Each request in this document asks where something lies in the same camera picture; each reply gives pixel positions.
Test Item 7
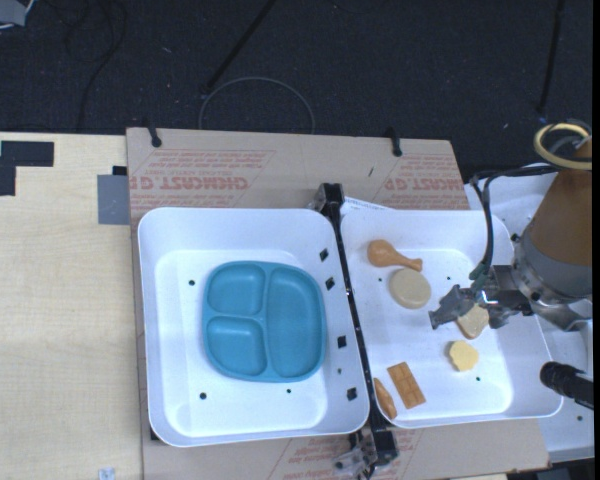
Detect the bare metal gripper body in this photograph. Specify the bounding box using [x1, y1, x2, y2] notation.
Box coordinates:
[483, 263, 594, 333]

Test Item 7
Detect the tan toy bread slice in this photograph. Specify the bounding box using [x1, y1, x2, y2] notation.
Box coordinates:
[455, 303, 492, 341]

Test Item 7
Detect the beige round biscuit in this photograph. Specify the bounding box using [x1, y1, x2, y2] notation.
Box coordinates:
[389, 267, 433, 311]

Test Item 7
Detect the yellow toy bread piece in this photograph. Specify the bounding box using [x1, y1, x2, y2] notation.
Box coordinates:
[448, 339, 480, 373]

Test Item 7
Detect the tan toy chicken drumstick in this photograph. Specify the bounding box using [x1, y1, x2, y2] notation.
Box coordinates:
[366, 238, 424, 273]

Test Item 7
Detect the white plastic tray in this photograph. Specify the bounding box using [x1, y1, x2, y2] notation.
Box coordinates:
[339, 207, 565, 430]
[136, 206, 372, 449]

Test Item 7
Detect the orange rectangular biscuit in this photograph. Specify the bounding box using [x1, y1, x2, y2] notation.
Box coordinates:
[385, 361, 427, 410]

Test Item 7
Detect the thin black rod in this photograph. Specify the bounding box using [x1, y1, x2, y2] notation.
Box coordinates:
[328, 201, 384, 435]

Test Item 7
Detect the orange toy croissant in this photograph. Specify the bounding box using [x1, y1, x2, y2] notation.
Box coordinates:
[372, 377, 399, 421]

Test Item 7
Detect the white paper sheet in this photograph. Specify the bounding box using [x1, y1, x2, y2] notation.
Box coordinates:
[343, 196, 397, 213]

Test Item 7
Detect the blue divided plate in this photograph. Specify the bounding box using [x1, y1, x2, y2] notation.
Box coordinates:
[201, 260, 328, 384]

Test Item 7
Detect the brown cardboard board red print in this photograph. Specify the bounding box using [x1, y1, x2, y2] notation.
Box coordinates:
[125, 127, 552, 480]

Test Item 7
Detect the black cylinder on white bracket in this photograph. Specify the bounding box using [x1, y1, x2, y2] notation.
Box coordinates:
[539, 317, 594, 411]

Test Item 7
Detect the black block with thin wires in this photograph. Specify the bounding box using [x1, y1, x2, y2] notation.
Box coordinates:
[315, 182, 345, 215]
[366, 426, 399, 468]

